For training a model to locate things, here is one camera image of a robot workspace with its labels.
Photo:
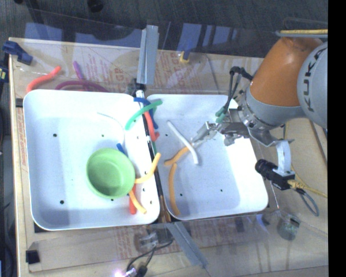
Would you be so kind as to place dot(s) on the long blue foam tube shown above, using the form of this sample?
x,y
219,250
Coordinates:
x,y
141,100

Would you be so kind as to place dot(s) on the short yellow foam tube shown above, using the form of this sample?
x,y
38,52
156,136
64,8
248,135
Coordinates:
x,y
138,203

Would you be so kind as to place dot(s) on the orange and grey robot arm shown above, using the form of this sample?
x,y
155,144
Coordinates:
x,y
279,68

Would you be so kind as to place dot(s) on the short orange foam tube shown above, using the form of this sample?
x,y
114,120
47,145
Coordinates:
x,y
132,206

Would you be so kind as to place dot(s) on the wavy red-orange foam tube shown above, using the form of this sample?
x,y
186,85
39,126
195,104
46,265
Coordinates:
x,y
41,80

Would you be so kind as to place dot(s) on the short purple foam tube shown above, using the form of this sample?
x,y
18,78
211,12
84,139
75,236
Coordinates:
x,y
78,69

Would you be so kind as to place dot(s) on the white foam tube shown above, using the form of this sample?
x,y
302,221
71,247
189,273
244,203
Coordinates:
x,y
181,137

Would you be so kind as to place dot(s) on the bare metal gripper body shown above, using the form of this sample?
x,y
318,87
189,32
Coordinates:
x,y
237,124

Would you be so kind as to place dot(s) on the green bowl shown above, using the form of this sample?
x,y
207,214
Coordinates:
x,y
111,173

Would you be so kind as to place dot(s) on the long purple foam tube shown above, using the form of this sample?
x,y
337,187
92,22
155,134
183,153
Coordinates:
x,y
80,83

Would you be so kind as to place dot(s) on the white plastic tray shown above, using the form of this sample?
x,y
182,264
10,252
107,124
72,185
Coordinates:
x,y
69,143
225,172

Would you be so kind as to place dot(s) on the small blue foam tube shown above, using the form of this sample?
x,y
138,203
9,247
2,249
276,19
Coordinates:
x,y
121,149

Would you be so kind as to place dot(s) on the green foam tube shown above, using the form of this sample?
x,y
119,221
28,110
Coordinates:
x,y
139,111

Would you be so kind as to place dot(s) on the brown cardboard board red print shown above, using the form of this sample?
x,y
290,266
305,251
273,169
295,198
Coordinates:
x,y
83,241

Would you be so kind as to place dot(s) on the red foam tube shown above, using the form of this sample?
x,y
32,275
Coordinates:
x,y
150,125

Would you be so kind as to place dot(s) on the short orange-yellow foam tube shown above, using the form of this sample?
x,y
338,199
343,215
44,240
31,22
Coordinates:
x,y
177,156

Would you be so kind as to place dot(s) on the black cylinder on white bracket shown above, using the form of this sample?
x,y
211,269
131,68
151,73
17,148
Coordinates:
x,y
272,172

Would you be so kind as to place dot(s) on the curved yellow foam tube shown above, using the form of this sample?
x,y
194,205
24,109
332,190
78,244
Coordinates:
x,y
151,170

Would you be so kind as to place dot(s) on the long orange-yellow foam tube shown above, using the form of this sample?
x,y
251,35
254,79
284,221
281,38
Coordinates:
x,y
172,189

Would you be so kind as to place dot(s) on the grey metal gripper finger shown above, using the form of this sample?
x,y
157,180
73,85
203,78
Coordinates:
x,y
230,140
204,132

